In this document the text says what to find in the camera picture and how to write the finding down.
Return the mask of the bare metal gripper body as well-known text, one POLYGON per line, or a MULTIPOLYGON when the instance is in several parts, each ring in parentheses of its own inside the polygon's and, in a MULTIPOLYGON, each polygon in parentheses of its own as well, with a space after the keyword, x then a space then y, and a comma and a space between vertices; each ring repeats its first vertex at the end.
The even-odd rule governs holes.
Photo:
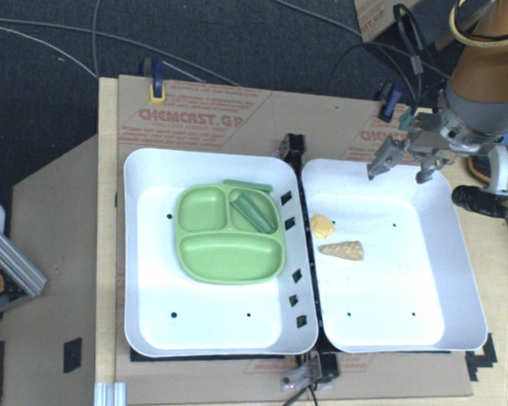
POLYGON ((476 130, 446 108, 418 112, 406 137, 411 154, 445 158, 475 155, 497 140, 497 134, 476 130))

